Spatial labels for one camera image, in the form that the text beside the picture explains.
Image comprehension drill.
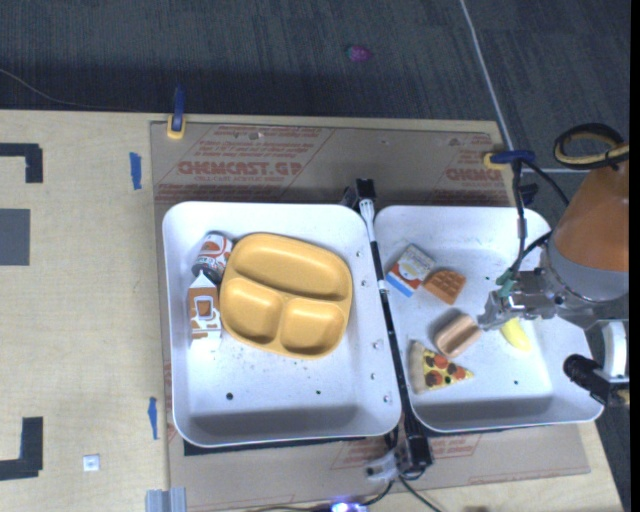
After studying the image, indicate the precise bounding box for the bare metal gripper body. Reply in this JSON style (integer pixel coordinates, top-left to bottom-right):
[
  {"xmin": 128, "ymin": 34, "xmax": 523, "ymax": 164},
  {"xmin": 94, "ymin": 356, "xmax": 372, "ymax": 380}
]
[{"xmin": 503, "ymin": 267, "xmax": 567, "ymax": 322}]

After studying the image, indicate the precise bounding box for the yellow banana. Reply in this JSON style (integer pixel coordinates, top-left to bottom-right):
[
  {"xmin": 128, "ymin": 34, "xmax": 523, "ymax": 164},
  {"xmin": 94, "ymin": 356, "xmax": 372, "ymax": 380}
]
[{"xmin": 499, "ymin": 317, "xmax": 533, "ymax": 353}]

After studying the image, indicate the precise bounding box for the toy sausage in bun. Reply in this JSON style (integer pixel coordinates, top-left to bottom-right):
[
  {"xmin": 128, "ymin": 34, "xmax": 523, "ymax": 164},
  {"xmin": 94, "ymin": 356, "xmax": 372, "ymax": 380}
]
[{"xmin": 432, "ymin": 309, "xmax": 484, "ymax": 359}]

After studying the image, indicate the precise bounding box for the orange toy waffle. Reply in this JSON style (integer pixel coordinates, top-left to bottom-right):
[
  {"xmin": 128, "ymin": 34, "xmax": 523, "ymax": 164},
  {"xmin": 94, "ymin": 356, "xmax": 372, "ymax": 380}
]
[{"xmin": 422, "ymin": 268, "xmax": 468, "ymax": 306}]

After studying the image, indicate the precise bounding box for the toy pizza slice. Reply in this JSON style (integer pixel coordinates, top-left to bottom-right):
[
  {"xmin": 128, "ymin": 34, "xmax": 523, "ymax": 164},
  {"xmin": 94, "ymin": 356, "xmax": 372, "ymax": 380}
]
[{"xmin": 408, "ymin": 339, "xmax": 476, "ymax": 396}]

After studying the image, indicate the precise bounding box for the white plastic tray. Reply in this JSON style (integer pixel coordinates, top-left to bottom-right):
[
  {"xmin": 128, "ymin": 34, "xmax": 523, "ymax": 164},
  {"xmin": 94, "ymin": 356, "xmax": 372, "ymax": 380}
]
[
  {"xmin": 373, "ymin": 204, "xmax": 606, "ymax": 434},
  {"xmin": 161, "ymin": 200, "xmax": 403, "ymax": 448}
]

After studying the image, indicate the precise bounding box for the white red and blue carton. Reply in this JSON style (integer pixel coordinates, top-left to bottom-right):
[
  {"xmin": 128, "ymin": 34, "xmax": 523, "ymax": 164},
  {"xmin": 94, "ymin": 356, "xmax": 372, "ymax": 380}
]
[{"xmin": 384, "ymin": 242, "xmax": 437, "ymax": 298}]

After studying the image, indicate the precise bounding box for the thin black and white rod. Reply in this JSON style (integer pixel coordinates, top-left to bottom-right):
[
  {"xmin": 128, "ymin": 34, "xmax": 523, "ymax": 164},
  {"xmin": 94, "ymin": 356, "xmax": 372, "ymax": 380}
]
[{"xmin": 358, "ymin": 198, "xmax": 427, "ymax": 449}]

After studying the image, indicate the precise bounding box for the orange divided plate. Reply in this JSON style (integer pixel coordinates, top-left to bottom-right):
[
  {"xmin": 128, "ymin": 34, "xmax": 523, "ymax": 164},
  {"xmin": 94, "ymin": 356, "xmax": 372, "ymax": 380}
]
[{"xmin": 217, "ymin": 231, "xmax": 355, "ymax": 360}]

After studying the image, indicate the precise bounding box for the brown cardboard board red print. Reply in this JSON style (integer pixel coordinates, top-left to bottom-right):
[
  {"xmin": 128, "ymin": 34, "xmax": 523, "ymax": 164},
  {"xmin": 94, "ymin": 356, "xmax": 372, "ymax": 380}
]
[{"xmin": 149, "ymin": 118, "xmax": 592, "ymax": 503}]

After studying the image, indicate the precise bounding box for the orange and white can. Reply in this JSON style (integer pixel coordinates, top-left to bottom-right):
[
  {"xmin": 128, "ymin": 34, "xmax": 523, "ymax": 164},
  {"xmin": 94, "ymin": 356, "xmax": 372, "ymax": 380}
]
[{"xmin": 191, "ymin": 231, "xmax": 234, "ymax": 286}]

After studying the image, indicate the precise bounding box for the orange and white carton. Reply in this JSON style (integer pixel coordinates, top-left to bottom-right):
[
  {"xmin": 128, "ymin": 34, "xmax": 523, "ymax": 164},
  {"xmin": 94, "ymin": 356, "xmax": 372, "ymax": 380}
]
[{"xmin": 186, "ymin": 271, "xmax": 224, "ymax": 352}]

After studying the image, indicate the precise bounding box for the black cylinder on white bracket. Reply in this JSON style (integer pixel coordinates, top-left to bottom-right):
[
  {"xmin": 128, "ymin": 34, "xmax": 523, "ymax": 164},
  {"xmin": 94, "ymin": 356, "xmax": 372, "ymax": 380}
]
[{"xmin": 562, "ymin": 319, "xmax": 631, "ymax": 409}]

